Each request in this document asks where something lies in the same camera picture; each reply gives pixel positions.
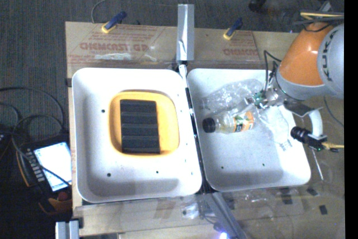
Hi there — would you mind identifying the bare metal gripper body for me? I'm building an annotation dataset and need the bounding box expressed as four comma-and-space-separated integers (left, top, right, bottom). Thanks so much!
252, 87, 281, 110

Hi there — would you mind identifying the crumpled clear plastic bottle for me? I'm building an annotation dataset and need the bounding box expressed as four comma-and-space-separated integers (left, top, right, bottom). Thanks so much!
199, 78, 265, 115

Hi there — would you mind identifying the black-capped bottle with orange label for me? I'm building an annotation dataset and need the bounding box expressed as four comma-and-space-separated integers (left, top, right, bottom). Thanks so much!
201, 110, 256, 135

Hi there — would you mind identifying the white plastic tray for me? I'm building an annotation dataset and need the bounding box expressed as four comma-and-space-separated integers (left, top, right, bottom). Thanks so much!
71, 67, 203, 204
186, 68, 312, 193

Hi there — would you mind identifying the black ribbed block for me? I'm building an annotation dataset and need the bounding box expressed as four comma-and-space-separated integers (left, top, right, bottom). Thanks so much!
119, 99, 162, 155

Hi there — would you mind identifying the brown cardboard board red print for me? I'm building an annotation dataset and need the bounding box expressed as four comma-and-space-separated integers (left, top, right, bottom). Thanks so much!
64, 21, 345, 236

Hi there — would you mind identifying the black cylinder on white bracket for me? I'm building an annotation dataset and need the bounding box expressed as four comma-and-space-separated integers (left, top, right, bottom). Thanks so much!
290, 108, 328, 151

